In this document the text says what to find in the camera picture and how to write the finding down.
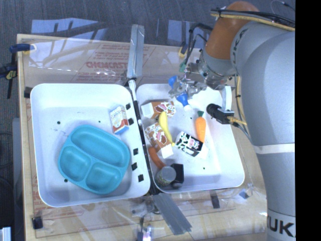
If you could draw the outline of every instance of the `metal can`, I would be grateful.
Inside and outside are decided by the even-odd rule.
[[[157,172],[155,182],[158,187],[166,187],[176,178],[176,171],[171,166],[165,166]]]

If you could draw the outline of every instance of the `banana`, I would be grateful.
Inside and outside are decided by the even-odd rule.
[[[162,130],[164,131],[164,134],[167,137],[167,139],[171,142],[172,146],[174,146],[175,143],[173,143],[172,135],[169,130],[167,113],[165,111],[162,111],[160,113],[159,118],[158,118],[158,123],[159,123],[160,127],[162,128]]]

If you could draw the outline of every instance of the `gray floor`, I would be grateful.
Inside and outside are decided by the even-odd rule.
[[[200,22],[215,24],[210,9],[222,8],[238,0],[0,0],[0,65],[11,61],[10,45],[16,43],[18,33],[73,36],[84,33],[84,28],[73,33],[55,31],[54,24],[44,20],[83,19],[101,22],[111,32],[106,40],[126,41],[122,28],[132,24],[145,27],[145,43],[179,46],[186,41],[186,33],[172,38],[171,24]],[[254,4],[261,12],[275,13],[295,20],[295,0],[243,0]],[[17,79],[7,99],[8,81],[0,78],[0,228],[13,226],[13,148],[12,121],[19,117]]]

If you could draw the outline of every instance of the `orange carrot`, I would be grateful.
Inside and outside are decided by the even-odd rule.
[[[196,134],[199,141],[205,141],[205,129],[206,129],[206,120],[203,118],[203,111],[197,112],[198,117],[195,120]]]
[[[160,160],[160,158],[158,157],[155,147],[149,147],[148,148],[148,153],[149,153],[149,156],[151,157],[152,161],[157,166],[157,168],[162,169],[163,167],[166,166],[166,164],[163,163]]]

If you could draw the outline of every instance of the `black hole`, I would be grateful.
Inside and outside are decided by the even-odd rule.
[[[144,180],[144,176],[143,176],[142,174],[140,174],[140,175],[138,176],[138,182],[143,181],[143,180]]]
[[[132,165],[131,165],[131,169],[132,169],[132,170],[137,169],[137,163],[132,164]]]

